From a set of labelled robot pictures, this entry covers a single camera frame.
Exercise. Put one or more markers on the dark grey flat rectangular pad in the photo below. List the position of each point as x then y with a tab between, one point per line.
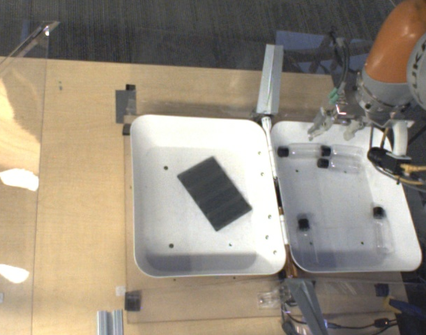
214	194

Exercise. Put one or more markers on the white plastic tray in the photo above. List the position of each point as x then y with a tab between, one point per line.
157	204
338	204

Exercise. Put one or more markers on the clear plastic bottle black cap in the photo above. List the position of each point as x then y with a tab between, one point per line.
379	212
303	223
326	150
323	163
283	151

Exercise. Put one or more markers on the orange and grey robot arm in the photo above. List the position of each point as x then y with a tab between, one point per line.
394	40

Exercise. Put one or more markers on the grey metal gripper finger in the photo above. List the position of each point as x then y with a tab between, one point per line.
353	127
320	122

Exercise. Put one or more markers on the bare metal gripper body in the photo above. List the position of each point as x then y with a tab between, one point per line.
369	108

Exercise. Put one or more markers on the black cylinder on white bracket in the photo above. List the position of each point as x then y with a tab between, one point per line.
383	157

